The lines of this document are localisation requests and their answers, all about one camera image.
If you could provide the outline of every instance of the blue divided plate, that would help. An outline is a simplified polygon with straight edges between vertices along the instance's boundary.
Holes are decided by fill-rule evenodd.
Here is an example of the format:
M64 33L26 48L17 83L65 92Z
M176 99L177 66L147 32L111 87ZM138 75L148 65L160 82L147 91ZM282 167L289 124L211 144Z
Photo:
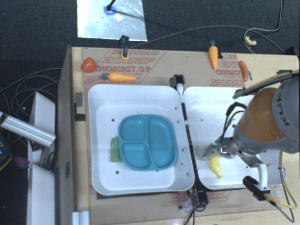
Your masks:
M172 124L159 115L139 114L119 125L119 147L123 162L136 170L162 170L177 159Z

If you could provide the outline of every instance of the black wire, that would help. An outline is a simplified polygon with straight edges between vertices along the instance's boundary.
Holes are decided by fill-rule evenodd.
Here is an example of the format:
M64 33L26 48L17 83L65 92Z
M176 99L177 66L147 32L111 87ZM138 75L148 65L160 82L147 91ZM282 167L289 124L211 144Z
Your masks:
M8 98L7 98L7 96L4 92L1 92L1 94L4 97L4 100L5 100L5 103L6 103L6 106L7 106L7 113L8 113L8 115L10 115L10 106L9 106ZM9 140L9 139L10 139L10 131L7 134L7 140Z
M45 79L49 79L49 80L51 80L51 81L53 82L53 84L58 85L58 83L57 83L53 78L48 77L48 76L45 76L45 75L35 75L35 76L30 76L30 77L28 77L28 78L25 78L23 81L21 81L21 82L18 84L18 86L17 86L17 88L16 88L16 90L15 90L15 94L18 94L19 88L20 88L20 86L21 86L24 82L26 82L26 81L29 80L29 79L33 79L33 78L45 78ZM24 115L26 115L26 116L29 117L29 115L21 108L21 106L20 106L20 104L19 104L19 101L18 101L18 98L16 98L15 101L16 101L16 105L17 105L18 108L24 113Z
M279 153L279 166L281 166L281 163L282 163L282 151L280 151L280 153ZM285 199L286 199L286 201L287 201L287 204L288 205L291 205L290 204L290 201L289 201L289 198L288 198L288 195L287 195L287 192L286 192L286 188L285 188L285 183L284 183L284 181L283 181L283 177L282 177L282 173L281 173L281 171L279 171L279 174L280 174L280 180L281 180L281 184L282 184L282 188L283 188L283 191L284 191L284 194L285 194ZM292 223L294 223L295 222L295 217L294 217L294 214L293 214L293 210L292 209L289 209L290 210L290 213L291 213L291 216L292 216L292 218L290 218L290 217L288 217L288 215L280 208L280 207L278 207L277 206L277 204L275 204L274 205L275 207L277 207L277 209L279 210L279 211L281 211L281 213L290 221L290 222L292 222Z
M14 97L13 97L13 99L12 99L12 101L11 101L11 109L12 109L12 114L16 117L16 118L19 118L19 119L21 119L22 120L22 118L20 118L17 114L16 114L16 112L14 111L14 100L17 98L17 96L19 96L21 93L24 93L24 92L28 92L28 91L39 91L39 92L43 92L43 93L46 93L46 94L48 94L49 96L52 96L53 98L55 98L55 96L52 94L52 93L50 93L50 92L48 92L48 91L45 91L45 90L41 90L41 89L25 89L25 90L22 90L22 91L20 91L20 92L18 92Z
M226 133L226 131L227 131L229 125L231 124L231 122L232 122L232 120L233 120L233 117L234 117L236 114L238 114L238 113L243 113L243 112L244 112L244 111L242 111L242 110L235 112L235 113L230 117L229 120L228 120L228 117L229 117L229 116L226 116L225 123L224 123L224 128L223 128L223 132L222 132L222 134L221 134L221 136L220 136L220 138L221 138L220 143L223 141L224 136L225 136L225 133Z
M187 220L185 221L185 223L183 225L187 225L192 216L193 216L193 225L194 225L195 224L195 210L194 209L191 211L191 213L189 214Z
M44 69L44 70L40 70L40 71L34 72L34 73L32 73L32 74L29 74L29 75L27 75L27 76L25 76L25 77L22 77L22 78L18 79L18 80L17 80L17 81L15 81L15 82L11 83L11 84L10 84L10 85L8 85L7 87L5 87L5 88L3 88L2 90L0 90L0 92L3 92L3 91L5 91L6 89L8 89L8 88L10 88L10 87L14 86L15 84L17 84L18 82L22 81L23 79L25 79L25 78L27 78L27 77L33 76L33 75L35 75L35 74L39 74L39 73L43 73L43 72L47 72L47 71L57 71L57 70L59 70L59 71L60 71L60 70L61 70L61 68L59 68L59 67L55 67L55 68L48 68L48 69Z
M231 124L231 122L232 122L232 120L233 120L233 117L234 117L236 114L238 114L238 113L243 113L243 112L244 112L244 110L237 111L237 112L235 112L235 113L230 117L230 119L229 119L229 121L228 121L228 123L227 123L227 125L226 125L225 132L227 131L228 127L230 126L230 124Z
M17 137L18 137L18 140L19 140L25 147L28 147L28 144L22 140L22 138L20 137L20 135L17 134Z
M16 143L17 141L19 141L18 138L17 138L17 139L14 139L12 142L9 142L9 145L12 145L12 144Z
M59 82L59 81L52 82L52 83L50 83L50 84L48 84L48 85L46 85L46 86L43 86L43 87L41 87L41 88L39 88L39 89L40 89L40 90L45 89L45 88L47 88L47 87L49 87L49 86L52 86L52 85L54 85L54 84L57 84L58 82ZM18 114L19 111L22 111L22 112L25 113L25 115L27 115L27 116L29 117L29 115L28 115L25 111L23 111L22 106L23 106L23 104L24 104L30 97L32 97L33 95L35 95L35 92L33 92L33 93L31 93L30 95L28 95L28 96L21 102L21 104L19 104L18 109L17 109L16 112L15 112L16 114Z
M295 222L295 218L292 211L291 211L292 218L290 218L276 203L274 203L273 206L276 207L291 223Z
M269 29L261 29L261 28L250 28L248 29L245 34L244 34L244 43L245 43L245 46L246 48L252 52L254 54L254 52L251 50L250 46L248 46L247 42L246 42L246 35L248 32L253 32L254 30L258 30L258 31L265 31L265 32L276 32L276 31L279 31L280 29L280 25L281 25L281 17L282 17L282 10L283 10L283 3L284 3L284 0L281 0L280 2L280 10L279 10L279 16L278 16L278 23L277 23L277 27L274 29L274 30L269 30Z
M198 208L199 208L199 207L196 207L196 208L195 208L195 211L196 211L196 212L203 212L203 211L205 210L205 208L206 208L206 205L205 205L204 207L202 207L201 210L199 210Z
M53 151L53 152L51 152L51 153L49 154L48 159L47 159L47 164L49 163L50 156L51 156L52 154L54 154L54 153L55 153L55 151Z
M233 26L233 25L216 25L216 26L204 26L204 27L196 27L196 28L191 28L191 29L186 29L186 30L183 30L183 31L180 31L180 32L175 32L175 33L172 33L170 35L167 35L167 36L164 36L164 37L159 37L159 38L156 38L154 40L151 40L151 41L148 41L148 42L144 42L144 43L141 43L141 44L137 44L137 45L134 45L132 47L130 47L130 49L132 48L136 48L136 47L139 47L139 46L142 46L142 45L146 45L146 44L149 44L149 43L153 43L153 42L157 42L157 41L160 41L160 40L163 40L163 39L166 39L166 38L171 38L171 37L174 37L176 35L180 35L182 33L186 33L186 32L190 32L190 31L194 31L194 30L201 30L201 29L212 29L212 28L236 28L236 29L242 29L242 30L249 30L249 28L245 28L245 27L241 27L241 26ZM269 39L268 37L264 36L263 34L259 33L259 32L256 32L254 30L252 30L251 32L253 33L256 33L258 34L259 36L263 37L264 39L268 40L269 42L271 42L278 50L280 50L282 53L285 53L284 50L282 48L280 48L275 42L273 42L271 39Z

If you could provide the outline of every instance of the orange carrot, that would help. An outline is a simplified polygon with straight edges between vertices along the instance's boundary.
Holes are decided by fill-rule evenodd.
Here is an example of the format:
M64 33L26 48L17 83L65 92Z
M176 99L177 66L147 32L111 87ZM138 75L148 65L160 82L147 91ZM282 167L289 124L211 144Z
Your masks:
M246 64L243 61L239 61L239 67L242 71L243 81L247 82L249 80L249 72Z
M95 71L97 65L92 58L87 58L83 61L80 69L85 73L92 73Z
M109 79L111 82L115 82L115 83L123 83L123 82L130 82L130 81L137 80L136 77L123 74L123 73L115 73L115 72L112 72L108 75L102 74L102 79Z
M211 61L212 67L216 70L218 67L219 51L218 51L218 47L215 45L215 41L210 41L210 48L209 48L208 52L210 55L210 61Z

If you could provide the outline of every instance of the toy banana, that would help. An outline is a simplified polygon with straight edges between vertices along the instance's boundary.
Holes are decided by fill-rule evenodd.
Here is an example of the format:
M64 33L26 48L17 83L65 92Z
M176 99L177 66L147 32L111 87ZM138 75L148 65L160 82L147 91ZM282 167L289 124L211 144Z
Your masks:
M210 159L210 169L218 176L218 178L222 178L223 176L220 171L219 157L220 154L217 154Z

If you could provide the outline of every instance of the black clamp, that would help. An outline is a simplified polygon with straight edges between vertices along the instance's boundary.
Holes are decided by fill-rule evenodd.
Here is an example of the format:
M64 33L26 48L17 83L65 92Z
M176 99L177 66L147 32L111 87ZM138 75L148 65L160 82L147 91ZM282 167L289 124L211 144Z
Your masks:
M122 48L121 58L128 60L129 58L129 37L122 35L119 39L118 48Z
M170 78L169 80L169 84L170 87L176 89L176 85L177 84L182 84L184 85L186 82L184 80L184 76L183 75L174 75L173 77Z

